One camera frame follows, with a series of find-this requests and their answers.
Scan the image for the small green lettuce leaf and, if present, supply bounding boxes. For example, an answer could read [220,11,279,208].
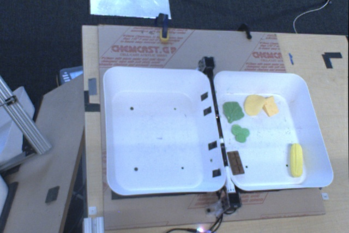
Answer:
[231,124,250,143]

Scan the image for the yellow corn cob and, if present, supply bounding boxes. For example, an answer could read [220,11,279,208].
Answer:
[290,143,304,178]

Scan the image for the thin black and white rod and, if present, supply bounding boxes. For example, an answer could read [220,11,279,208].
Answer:
[204,67,236,194]

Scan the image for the yellow cheese wedge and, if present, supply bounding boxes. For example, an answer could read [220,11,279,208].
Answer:
[262,95,280,118]

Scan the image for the large green lettuce leaf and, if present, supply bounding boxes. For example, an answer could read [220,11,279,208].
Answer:
[222,101,245,123]

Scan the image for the black block with thin wires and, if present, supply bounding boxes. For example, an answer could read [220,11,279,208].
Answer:
[197,56,216,73]
[216,190,243,213]

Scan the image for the white plastic tray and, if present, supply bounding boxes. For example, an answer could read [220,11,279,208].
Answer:
[103,66,227,196]
[213,70,334,192]

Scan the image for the brown cardboard board red print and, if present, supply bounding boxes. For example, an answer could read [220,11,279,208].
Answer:
[97,25,327,230]

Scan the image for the brown chocolate bar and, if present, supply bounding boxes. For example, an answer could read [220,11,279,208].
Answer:
[226,150,245,176]

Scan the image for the yellow round chip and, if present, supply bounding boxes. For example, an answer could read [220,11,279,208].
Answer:
[244,94,268,117]

